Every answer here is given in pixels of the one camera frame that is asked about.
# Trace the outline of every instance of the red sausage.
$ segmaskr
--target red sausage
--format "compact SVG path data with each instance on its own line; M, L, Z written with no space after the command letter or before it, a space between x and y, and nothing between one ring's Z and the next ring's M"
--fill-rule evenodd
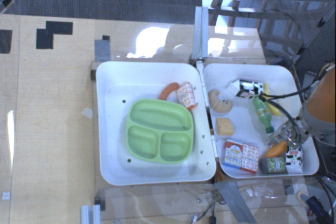
M176 91L179 88L178 83L173 82L171 84L169 84L166 88L164 88L164 90L161 92L159 99L160 100L167 100L168 95L173 92Z

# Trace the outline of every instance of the green can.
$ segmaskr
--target green can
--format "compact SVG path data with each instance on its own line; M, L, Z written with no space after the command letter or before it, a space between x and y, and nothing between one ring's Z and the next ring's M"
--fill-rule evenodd
M262 158L260 169L263 174L282 174L286 172L285 159L282 157Z

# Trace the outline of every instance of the yellow banana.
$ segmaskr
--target yellow banana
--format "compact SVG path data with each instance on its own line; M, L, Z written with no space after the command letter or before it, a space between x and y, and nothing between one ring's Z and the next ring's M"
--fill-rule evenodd
M268 84L267 83L264 84L263 92L265 94L269 94ZM271 104L269 104L267 102L266 102L266 104L267 104L267 107L269 109L269 112L271 112L272 115L274 115L274 116L282 116L282 113L280 112L280 110L278 110L275 106L273 106L273 105L271 105Z

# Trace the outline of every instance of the wooden surface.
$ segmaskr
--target wooden surface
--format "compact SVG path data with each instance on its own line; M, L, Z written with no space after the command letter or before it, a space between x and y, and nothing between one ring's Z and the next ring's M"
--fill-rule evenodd
M112 56L117 56L119 52L134 49L134 37L157 24L4 16L8 21L0 20L0 29L8 28L14 32L11 53L0 55L0 109L1 116L10 109L15 110L16 130L11 173L8 170L8 149L4 146L7 142L6 126L1 119L0 190L9 189L12 196L10 203L1 201L0 223L79 223L80 207L93 204L95 173L99 172L97 166L95 170L93 120L82 114L84 109L93 108L90 70L95 60L95 39L109 35L114 50ZM73 34L54 35L52 50L36 49L36 29L44 29L47 20L73 22ZM172 25L160 26L169 28ZM184 26L185 31L191 31L190 28ZM185 32L174 34L174 38L168 48L180 44ZM121 210L127 211L140 204L140 208L147 211L144 208L150 205L146 202L150 195L130 204L118 197L112 200ZM167 200L163 199L162 203L165 205ZM302 210L303 207L297 206L297 211ZM227 206L216 211L218 223L223 223L223 220L236 223ZM188 214L166 217L158 214L143 218L126 217L120 221L127 224L170 224L185 223L187 218ZM113 219L103 221L104 224L112 222ZM205 217L199 223L207 222Z

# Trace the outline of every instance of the bottle cap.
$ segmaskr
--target bottle cap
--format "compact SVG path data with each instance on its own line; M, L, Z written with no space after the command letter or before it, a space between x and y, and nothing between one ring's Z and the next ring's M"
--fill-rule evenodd
M270 134L272 132L274 132L274 128L272 126L266 128L266 133Z

